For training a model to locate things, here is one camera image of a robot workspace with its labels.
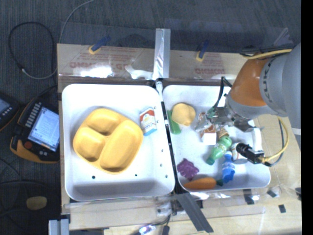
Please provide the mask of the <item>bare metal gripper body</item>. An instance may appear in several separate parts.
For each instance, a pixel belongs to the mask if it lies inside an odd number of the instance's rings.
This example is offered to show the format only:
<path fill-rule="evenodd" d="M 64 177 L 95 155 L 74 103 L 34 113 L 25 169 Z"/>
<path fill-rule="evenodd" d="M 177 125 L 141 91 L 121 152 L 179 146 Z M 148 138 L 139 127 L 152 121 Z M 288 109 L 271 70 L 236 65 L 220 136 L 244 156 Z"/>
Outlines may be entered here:
<path fill-rule="evenodd" d="M 252 132 L 254 126 L 249 124 L 250 119 L 241 117 L 227 107 L 212 107 L 209 110 L 209 120 L 219 126 L 233 126 L 242 132 Z"/>

